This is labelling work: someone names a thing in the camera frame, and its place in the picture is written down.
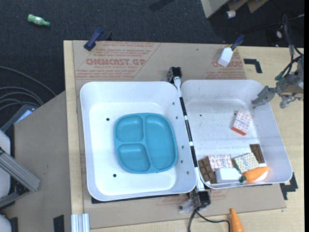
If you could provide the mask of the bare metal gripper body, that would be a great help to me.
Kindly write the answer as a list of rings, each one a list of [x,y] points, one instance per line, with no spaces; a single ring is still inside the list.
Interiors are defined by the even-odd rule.
[[[304,68],[298,66],[294,72],[283,74],[282,72],[275,77],[276,93],[278,95],[303,96],[304,94]]]

